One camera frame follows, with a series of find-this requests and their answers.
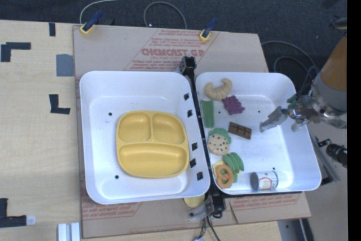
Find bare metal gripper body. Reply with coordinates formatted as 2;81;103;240
287;95;347;129

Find brown toy chocolate bar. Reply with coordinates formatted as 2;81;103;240
227;121;253;141

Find white plastic tray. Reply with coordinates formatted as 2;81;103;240
79;70;212;205
195;71;323;196

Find purple toy grapes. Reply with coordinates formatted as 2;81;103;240
221;95;245;116

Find green toy lettuce leaf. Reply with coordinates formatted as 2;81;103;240
208;128;232;145

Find green toy pea pods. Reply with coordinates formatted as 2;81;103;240
222;152;245;173

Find tan chocolate chip biscuit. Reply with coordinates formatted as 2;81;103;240
208;133;230;156

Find small white can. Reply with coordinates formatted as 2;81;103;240
249;170;279;191

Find tan toy croissant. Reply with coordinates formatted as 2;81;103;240
204;78;234;101

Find green toy celery stick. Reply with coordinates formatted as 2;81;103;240
201;99;215;129

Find yellow toy cheese piece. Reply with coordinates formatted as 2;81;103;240
212;160;226;176

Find orange toy pretzel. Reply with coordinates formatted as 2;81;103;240
214;164;235;189

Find thin black rod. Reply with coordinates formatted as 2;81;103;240
184;66;224;221

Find yellow round toy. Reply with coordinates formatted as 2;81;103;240
183;193;206;209

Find yellow divided plate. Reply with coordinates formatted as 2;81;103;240
116;110;190;179

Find brown cardboard board red print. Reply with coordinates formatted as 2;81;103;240
72;24;312;239

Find black cylinder on white bracket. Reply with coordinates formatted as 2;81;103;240
315;137;348;182

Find black block with thin wires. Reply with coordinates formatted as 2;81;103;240
180;55;197;76
210;191;227;217

